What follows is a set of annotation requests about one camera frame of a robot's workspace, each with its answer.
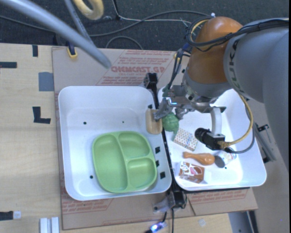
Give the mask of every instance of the dark gray carpet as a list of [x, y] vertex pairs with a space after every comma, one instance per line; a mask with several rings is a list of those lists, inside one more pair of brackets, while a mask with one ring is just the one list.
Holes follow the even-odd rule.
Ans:
[[[71, 27], [75, 27], [63, 0], [31, 0], [52, 14], [59, 17]], [[251, 21], [289, 17], [289, 0], [115, 0], [118, 12], [122, 17], [142, 19], [153, 14], [174, 10], [187, 10], [216, 16], [226, 16], [241, 24]], [[117, 36], [131, 37], [146, 50], [177, 50], [183, 46], [186, 25], [181, 21], [142, 22], [118, 33], [111, 33], [127, 27], [134, 21], [118, 20], [112, 0], [103, 0], [105, 13], [102, 19], [90, 21], [79, 13], [80, 18], [90, 35], [105, 34], [92, 37], [99, 48]], [[0, 15], [20, 20], [32, 25], [38, 23], [26, 18], [14, 10], [0, 4]], [[182, 19], [192, 22], [200, 15], [192, 13], [165, 14], [154, 19]], [[54, 33], [45, 32], [0, 18], [0, 42], [56, 45], [64, 44], [65, 40], [54, 41]], [[138, 49], [140, 46], [132, 40], [118, 38], [113, 40], [109, 48]]]

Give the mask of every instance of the gray pipe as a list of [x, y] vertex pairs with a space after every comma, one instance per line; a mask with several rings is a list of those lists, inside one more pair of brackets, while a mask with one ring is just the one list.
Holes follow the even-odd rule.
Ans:
[[77, 31], [69, 27], [56, 16], [41, 8], [30, 0], [0, 0], [0, 3], [30, 17], [50, 30], [58, 33], [63, 38], [79, 46], [105, 68], [111, 67], [110, 60], [93, 44]]
[[66, 7], [68, 9], [68, 12], [70, 13], [74, 24], [76, 25], [78, 31], [80, 32], [80, 34], [82, 34], [84, 37], [86, 37], [89, 41], [92, 41], [91, 37], [88, 35], [87, 30], [85, 29], [84, 25], [82, 24], [77, 11], [75, 10], [73, 3], [71, 2], [71, 0], [64, 0]]

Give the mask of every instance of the wooden table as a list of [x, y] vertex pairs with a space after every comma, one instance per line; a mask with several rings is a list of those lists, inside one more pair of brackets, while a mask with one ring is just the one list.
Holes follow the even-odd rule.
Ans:
[[[38, 73], [52, 73], [51, 46], [0, 44], [0, 62], [17, 62], [17, 68], [0, 68], [0, 212], [20, 211], [21, 219], [0, 221], [0, 232], [39, 232], [39, 219], [58, 217], [61, 196], [54, 109], [54, 92], [39, 91]], [[34, 123], [33, 107], [41, 107]], [[70, 233], [142, 233], [156, 222], [69, 230]], [[171, 232], [171, 220], [162, 233]], [[176, 218], [174, 232], [231, 233], [228, 214]]]

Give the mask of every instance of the small box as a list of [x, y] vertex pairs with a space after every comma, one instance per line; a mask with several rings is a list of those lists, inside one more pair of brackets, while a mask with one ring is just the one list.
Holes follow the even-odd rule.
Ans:
[[173, 141], [191, 151], [195, 150], [198, 143], [198, 140], [192, 133], [182, 128], [178, 129]]
[[181, 161], [179, 163], [177, 173], [180, 179], [194, 183], [209, 183], [211, 180], [211, 172], [209, 172], [207, 169], [185, 161]]

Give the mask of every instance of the green divided plate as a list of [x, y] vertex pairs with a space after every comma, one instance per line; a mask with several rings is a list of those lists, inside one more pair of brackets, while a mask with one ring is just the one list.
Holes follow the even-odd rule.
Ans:
[[92, 145], [97, 179], [113, 193], [142, 190], [157, 177], [153, 151], [140, 133], [121, 131], [98, 136]]

